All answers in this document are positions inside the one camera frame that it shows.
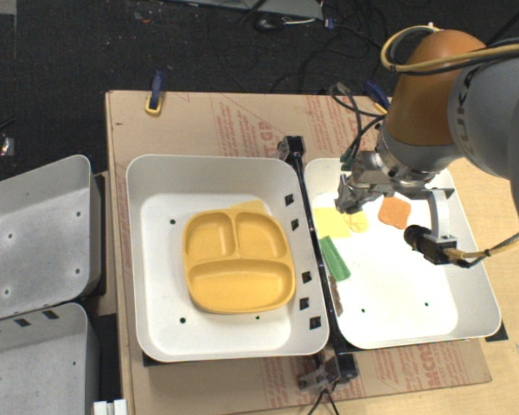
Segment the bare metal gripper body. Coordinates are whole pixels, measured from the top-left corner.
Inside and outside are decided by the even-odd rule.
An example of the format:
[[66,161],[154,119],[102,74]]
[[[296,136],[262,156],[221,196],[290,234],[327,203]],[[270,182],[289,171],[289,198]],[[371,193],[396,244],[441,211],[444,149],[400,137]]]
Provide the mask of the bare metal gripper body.
[[362,198],[400,193],[411,196],[417,191],[412,170],[386,151],[363,150],[352,163],[349,186]]

